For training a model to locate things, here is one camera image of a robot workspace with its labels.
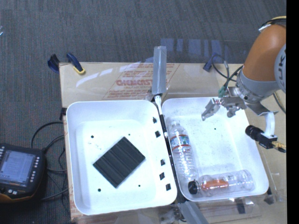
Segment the gray carpet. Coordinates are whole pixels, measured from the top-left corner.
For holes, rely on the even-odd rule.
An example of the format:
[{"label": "gray carpet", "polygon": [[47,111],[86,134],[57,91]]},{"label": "gray carpet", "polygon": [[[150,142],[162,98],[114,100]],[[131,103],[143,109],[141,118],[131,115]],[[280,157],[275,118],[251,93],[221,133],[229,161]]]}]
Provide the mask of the gray carpet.
[{"label": "gray carpet", "polygon": [[[68,52],[81,62],[144,62],[163,45],[170,63],[205,63],[212,52],[244,63],[261,25],[284,15],[286,0],[0,0],[0,143],[29,147],[39,127],[59,121],[52,54],[61,62]],[[61,134],[61,124],[46,126],[33,146]],[[63,150],[63,140],[49,149],[49,167],[65,168]],[[45,180],[42,196],[67,187],[63,174],[51,176],[58,185]],[[0,224],[66,224],[68,205],[67,193],[1,204]]]}]

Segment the black rectangular pad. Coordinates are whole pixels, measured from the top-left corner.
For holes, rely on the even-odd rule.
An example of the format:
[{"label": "black rectangular pad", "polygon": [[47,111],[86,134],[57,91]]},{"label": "black rectangular pad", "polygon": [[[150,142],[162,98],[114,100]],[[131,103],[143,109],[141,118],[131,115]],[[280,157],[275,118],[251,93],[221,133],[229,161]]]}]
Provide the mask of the black rectangular pad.
[{"label": "black rectangular pad", "polygon": [[93,166],[116,188],[145,159],[145,156],[122,137]]}]

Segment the transparent plastic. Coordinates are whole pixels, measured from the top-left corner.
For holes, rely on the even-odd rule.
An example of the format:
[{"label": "transparent plastic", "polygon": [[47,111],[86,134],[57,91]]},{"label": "transparent plastic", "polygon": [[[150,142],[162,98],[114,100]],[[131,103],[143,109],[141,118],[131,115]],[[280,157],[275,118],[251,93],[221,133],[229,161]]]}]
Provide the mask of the transparent plastic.
[{"label": "transparent plastic", "polygon": [[178,179],[191,181],[198,177],[189,136],[179,121],[171,123],[169,138]]},{"label": "transparent plastic", "polygon": [[191,194],[201,193],[204,196],[251,191],[253,188],[254,182],[251,173],[245,169],[238,172],[203,175],[198,180],[193,180],[188,184]]}]

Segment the robotic arm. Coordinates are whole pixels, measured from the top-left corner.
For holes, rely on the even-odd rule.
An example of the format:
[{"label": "robotic arm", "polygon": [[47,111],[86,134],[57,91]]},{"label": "robotic arm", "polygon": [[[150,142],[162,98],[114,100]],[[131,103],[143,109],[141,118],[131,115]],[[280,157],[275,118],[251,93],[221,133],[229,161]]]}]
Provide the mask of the robotic arm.
[{"label": "robotic arm", "polygon": [[245,133],[259,142],[265,148],[275,147],[286,152],[283,144],[277,141],[274,134],[274,114],[265,108],[261,101],[277,90],[286,92],[286,25],[276,24],[276,21],[286,20],[286,17],[274,18],[260,30],[249,54],[237,75],[234,87],[224,87],[220,100],[212,99],[202,113],[202,119],[216,113],[220,105],[227,109],[227,116],[233,117],[240,109],[251,109],[256,115],[266,119],[266,130],[263,132],[254,126],[248,126]]}]

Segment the bottle label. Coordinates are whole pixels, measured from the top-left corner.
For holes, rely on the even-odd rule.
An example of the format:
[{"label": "bottle label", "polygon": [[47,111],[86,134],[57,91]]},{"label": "bottle label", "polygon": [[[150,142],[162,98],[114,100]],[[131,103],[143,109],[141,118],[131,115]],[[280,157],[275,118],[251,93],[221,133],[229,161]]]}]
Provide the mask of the bottle label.
[{"label": "bottle label", "polygon": [[190,147],[189,136],[185,134],[174,136],[170,139],[170,145],[172,151],[179,147]]}]

